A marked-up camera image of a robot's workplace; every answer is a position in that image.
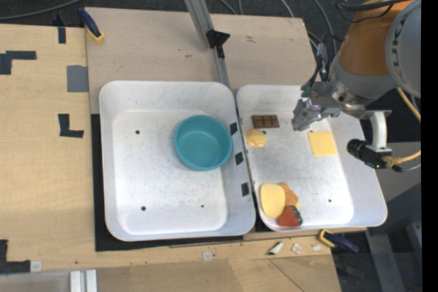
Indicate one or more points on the pale wood board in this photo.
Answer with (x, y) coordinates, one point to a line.
(143, 44)

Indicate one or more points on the orange toy food piece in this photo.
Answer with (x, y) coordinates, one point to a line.
(290, 195)

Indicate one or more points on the small white and green packet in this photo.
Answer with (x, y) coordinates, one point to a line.
(274, 248)

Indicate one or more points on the red strawberry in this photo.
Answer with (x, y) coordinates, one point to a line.
(289, 217)

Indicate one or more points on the white plastic tray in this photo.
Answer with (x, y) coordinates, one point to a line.
(154, 181)
(301, 181)

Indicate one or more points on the yellow cheese slice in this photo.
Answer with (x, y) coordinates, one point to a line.
(322, 143)

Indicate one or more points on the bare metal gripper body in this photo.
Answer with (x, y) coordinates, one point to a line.
(325, 95)

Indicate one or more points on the pale yellow oval slice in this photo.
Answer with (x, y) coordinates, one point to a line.
(272, 200)

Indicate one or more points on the black cylinder on white bracket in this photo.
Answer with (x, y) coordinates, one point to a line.
(366, 151)

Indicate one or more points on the brown chocolate bar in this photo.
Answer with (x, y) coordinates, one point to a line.
(265, 121)

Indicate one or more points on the pale yellow lump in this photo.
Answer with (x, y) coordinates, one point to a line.
(256, 138)

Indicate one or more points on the teal bowl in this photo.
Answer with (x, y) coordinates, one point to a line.
(202, 143)

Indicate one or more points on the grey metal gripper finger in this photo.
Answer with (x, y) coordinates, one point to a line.
(299, 118)
(315, 115)

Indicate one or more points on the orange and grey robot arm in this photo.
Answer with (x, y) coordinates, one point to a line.
(366, 44)

